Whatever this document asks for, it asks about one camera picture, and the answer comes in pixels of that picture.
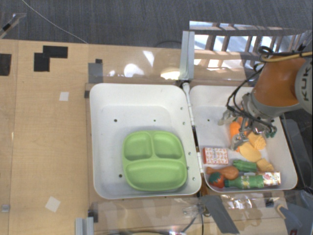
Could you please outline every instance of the toy bottle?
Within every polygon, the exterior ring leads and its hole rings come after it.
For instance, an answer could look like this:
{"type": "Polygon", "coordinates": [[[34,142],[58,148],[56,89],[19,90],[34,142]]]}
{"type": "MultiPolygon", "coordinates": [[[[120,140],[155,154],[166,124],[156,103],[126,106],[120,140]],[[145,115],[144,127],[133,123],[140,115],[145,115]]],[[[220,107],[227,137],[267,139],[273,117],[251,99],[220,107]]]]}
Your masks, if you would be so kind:
{"type": "Polygon", "coordinates": [[[263,188],[262,175],[241,176],[234,180],[225,180],[225,187],[237,187],[239,189],[263,188]]]}

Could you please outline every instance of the green divided plate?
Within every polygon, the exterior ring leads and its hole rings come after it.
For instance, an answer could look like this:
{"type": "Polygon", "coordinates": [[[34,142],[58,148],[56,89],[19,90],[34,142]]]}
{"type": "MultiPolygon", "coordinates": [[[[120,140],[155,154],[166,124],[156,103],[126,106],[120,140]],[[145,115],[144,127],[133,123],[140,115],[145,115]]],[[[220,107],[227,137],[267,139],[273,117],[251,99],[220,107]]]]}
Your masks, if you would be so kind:
{"type": "Polygon", "coordinates": [[[123,143],[123,169],[128,184],[143,191],[177,189],[187,179],[182,144],[165,131],[129,134],[123,143]]]}

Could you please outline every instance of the white paper square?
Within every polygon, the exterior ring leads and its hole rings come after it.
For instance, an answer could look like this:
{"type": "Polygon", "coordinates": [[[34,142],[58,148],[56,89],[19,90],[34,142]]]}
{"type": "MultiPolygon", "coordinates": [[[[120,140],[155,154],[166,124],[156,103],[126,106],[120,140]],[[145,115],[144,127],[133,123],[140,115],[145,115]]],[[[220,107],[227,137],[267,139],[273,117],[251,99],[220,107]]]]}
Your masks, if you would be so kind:
{"type": "Polygon", "coordinates": [[[60,203],[60,200],[57,200],[54,197],[50,197],[45,207],[52,212],[56,212],[59,208],[60,203]]]}
{"type": "Polygon", "coordinates": [[[59,101],[68,101],[69,92],[61,92],[59,101]]]}

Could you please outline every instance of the wooden table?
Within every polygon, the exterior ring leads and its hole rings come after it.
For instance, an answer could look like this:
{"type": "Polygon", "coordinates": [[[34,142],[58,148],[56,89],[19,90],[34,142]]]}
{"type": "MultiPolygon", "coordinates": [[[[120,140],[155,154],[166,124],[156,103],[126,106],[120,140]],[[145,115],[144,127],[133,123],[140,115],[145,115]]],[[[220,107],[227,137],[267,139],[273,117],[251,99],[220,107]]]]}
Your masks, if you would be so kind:
{"type": "MultiPolygon", "coordinates": [[[[172,229],[189,223],[182,207],[195,198],[107,201],[97,196],[90,182],[84,97],[88,63],[95,59],[102,59],[105,82],[173,84],[160,75],[178,71],[180,50],[0,40],[0,53],[12,55],[10,75],[0,76],[0,205],[10,205],[9,212],[0,212],[0,235],[74,234],[75,218],[86,218],[93,202],[100,208],[95,234],[161,229],[162,221],[172,229]],[[34,72],[34,53],[42,53],[43,46],[68,47],[68,57],[51,58],[50,72],[34,72]],[[132,72],[126,75],[127,67],[132,72]],[[68,100],[60,101],[62,92],[68,100]],[[50,197],[60,201],[56,212],[45,207],[50,197]]],[[[239,70],[233,83],[244,75],[239,70]]],[[[211,84],[224,80],[217,73],[208,77],[211,84]]],[[[282,193],[275,194],[284,203],[282,193]]],[[[274,209],[229,213],[242,234],[286,232],[274,209]]],[[[212,218],[204,221],[206,231],[219,234],[212,218]]],[[[201,234],[200,219],[188,231],[201,234]]]]}

